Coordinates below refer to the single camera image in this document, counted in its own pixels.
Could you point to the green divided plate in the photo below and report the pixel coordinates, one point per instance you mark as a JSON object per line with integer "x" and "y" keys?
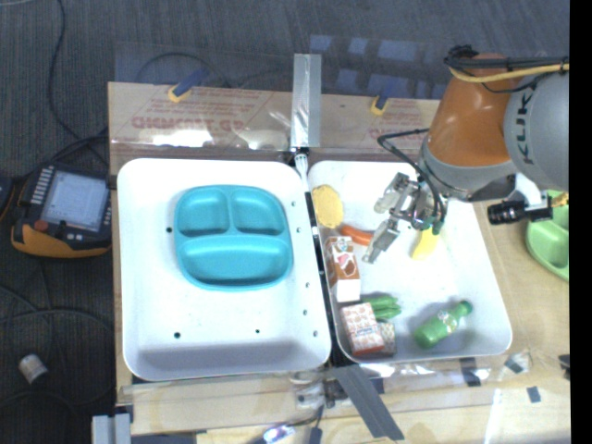
{"x": 550, "y": 243}

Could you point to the yellow biscuit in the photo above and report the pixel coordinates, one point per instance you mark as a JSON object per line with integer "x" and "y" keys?
{"x": 327, "y": 205}

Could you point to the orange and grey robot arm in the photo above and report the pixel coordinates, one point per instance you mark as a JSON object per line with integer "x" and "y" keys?
{"x": 467, "y": 123}

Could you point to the orange and white carton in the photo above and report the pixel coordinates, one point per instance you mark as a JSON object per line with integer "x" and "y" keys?
{"x": 363, "y": 329}

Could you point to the small grey can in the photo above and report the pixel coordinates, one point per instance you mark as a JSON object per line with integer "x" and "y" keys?
{"x": 33, "y": 368}

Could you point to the brown cardboard board red print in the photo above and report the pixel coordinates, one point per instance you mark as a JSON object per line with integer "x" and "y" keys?
{"x": 259, "y": 114}

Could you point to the green bottle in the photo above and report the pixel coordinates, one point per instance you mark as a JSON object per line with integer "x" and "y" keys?
{"x": 437, "y": 327}

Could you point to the orange carrot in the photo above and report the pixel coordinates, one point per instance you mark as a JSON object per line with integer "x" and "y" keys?
{"x": 357, "y": 234}

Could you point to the brown and white carton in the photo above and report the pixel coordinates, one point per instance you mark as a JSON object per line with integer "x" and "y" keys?
{"x": 343, "y": 266}

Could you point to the white plastic tray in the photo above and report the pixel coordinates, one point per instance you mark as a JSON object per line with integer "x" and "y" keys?
{"x": 453, "y": 285}
{"x": 222, "y": 336}

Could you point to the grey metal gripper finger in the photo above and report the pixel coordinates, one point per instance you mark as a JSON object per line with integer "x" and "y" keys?
{"x": 381, "y": 241}
{"x": 385, "y": 200}

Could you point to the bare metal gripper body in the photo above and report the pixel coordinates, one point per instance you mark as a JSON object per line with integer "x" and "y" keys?
{"x": 409, "y": 199}

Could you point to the yellow banana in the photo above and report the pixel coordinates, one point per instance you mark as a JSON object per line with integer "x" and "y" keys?
{"x": 424, "y": 245}

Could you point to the black cylinder on white bracket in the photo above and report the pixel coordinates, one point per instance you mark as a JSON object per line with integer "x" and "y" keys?
{"x": 509, "y": 212}

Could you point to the green beans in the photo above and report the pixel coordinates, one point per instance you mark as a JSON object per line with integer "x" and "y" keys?
{"x": 385, "y": 308}

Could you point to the blue divided plate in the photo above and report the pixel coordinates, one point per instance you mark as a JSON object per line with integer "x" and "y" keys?
{"x": 233, "y": 252}

